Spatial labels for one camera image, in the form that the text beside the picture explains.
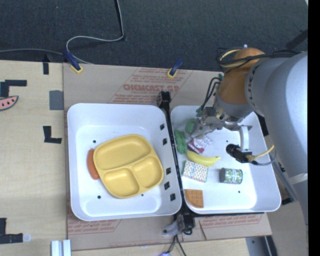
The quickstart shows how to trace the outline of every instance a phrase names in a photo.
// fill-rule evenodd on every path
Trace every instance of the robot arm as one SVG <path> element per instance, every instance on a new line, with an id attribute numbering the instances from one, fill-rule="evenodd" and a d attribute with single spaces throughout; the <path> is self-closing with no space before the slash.
<path id="1" fill-rule="evenodd" d="M 229 62 L 220 59 L 219 64 L 227 69 L 214 104 L 201 106 L 202 115 L 191 137 L 222 127 L 238 129 L 237 124 L 252 111 L 263 116 L 277 154 L 294 181 L 308 231 L 308 53 L 278 53 L 243 48 Z"/>

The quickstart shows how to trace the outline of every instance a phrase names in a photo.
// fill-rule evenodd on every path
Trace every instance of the yellow plate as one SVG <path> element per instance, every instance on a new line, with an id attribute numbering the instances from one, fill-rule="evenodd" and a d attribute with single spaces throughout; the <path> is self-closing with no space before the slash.
<path id="1" fill-rule="evenodd" d="M 129 134 L 100 144 L 93 162 L 109 191 L 117 198 L 129 198 L 161 183 L 164 169 L 151 144 L 138 134 Z"/>

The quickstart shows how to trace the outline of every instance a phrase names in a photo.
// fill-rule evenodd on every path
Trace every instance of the banana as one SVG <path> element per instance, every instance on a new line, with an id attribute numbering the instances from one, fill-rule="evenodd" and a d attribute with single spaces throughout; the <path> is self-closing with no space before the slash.
<path id="1" fill-rule="evenodd" d="M 213 166 L 216 161 L 221 159 L 221 156 L 203 156 L 199 155 L 196 152 L 188 150 L 186 152 L 186 156 L 188 159 L 196 164 L 204 165 L 204 166 Z"/>

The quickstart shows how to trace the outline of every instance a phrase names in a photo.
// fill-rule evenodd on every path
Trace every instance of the black tape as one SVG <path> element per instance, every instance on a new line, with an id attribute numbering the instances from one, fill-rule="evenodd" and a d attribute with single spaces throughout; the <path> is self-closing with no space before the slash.
<path id="1" fill-rule="evenodd" d="M 43 126 L 44 142 L 61 144 L 62 138 L 51 138 L 51 126 Z"/>
<path id="2" fill-rule="evenodd" d="M 9 86 L 5 82 L 0 82 L 0 97 L 9 97 Z"/>
<path id="3" fill-rule="evenodd" d="M 24 234 L 6 234 L 6 220 L 7 218 L 0 218 L 0 245 L 22 243 L 24 241 Z"/>
<path id="4" fill-rule="evenodd" d="M 27 80 L 4 80 L 7 86 L 27 86 Z"/>
<path id="5" fill-rule="evenodd" d="M 22 243 L 23 241 L 24 241 L 24 234 L 22 233 L 0 235 L 0 245 Z"/>
<path id="6" fill-rule="evenodd" d="M 52 58 L 52 55 L 50 53 L 46 53 L 44 58 L 42 59 L 42 62 L 55 62 L 54 58 Z"/>
<path id="7" fill-rule="evenodd" d="M 0 236 L 6 234 L 6 220 L 7 218 L 0 218 Z"/>
<path id="8" fill-rule="evenodd" d="M 43 74 L 49 75 L 49 64 L 47 62 L 43 62 Z"/>

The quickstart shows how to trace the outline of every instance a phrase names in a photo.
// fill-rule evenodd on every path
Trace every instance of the white plastic part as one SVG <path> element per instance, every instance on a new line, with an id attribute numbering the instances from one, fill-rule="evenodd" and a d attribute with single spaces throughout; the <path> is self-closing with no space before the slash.
<path id="1" fill-rule="evenodd" d="M 71 256 L 71 241 L 69 239 L 51 241 L 50 256 Z"/>
<path id="2" fill-rule="evenodd" d="M 290 177 L 289 181 L 292 185 L 300 183 L 300 182 L 304 182 L 308 179 L 308 173 L 301 173 L 298 174 L 296 176 Z"/>
<path id="3" fill-rule="evenodd" d="M 79 219 L 155 217 L 179 211 L 182 198 L 176 165 L 166 116 L 160 108 L 154 105 L 80 103 L 68 110 L 67 124 L 71 209 Z M 91 178 L 87 155 L 99 144 L 128 134 L 141 135 L 150 142 L 163 166 L 164 178 L 151 190 L 123 199 L 112 196 L 100 179 Z"/>
<path id="4" fill-rule="evenodd" d="M 241 151 L 249 150 L 249 130 L 247 126 L 241 126 L 240 130 L 240 149 Z"/>
<path id="5" fill-rule="evenodd" d="M 183 131 L 188 120 L 196 118 L 199 106 L 177 106 L 171 111 L 173 129 Z M 248 131 L 249 145 L 253 152 L 265 152 L 266 142 L 255 113 L 249 114 L 239 125 L 252 126 Z M 205 183 L 181 177 L 183 189 L 202 190 L 203 208 L 189 204 L 188 207 L 197 214 L 229 214 L 229 213 L 260 213 L 272 212 L 281 205 L 281 196 L 272 165 L 257 166 L 250 163 L 240 163 L 226 152 L 228 144 L 240 144 L 240 133 L 226 128 L 215 130 L 207 136 L 212 143 L 203 152 L 204 156 L 220 156 L 221 159 L 209 167 Z M 186 155 L 177 153 L 180 172 Z M 261 163 L 270 161 L 269 155 L 260 159 Z M 219 172 L 221 168 L 241 169 L 243 181 L 241 184 L 221 183 Z"/>
<path id="6" fill-rule="evenodd" d="M 30 242 L 31 241 L 31 234 L 23 234 L 23 242 Z"/>

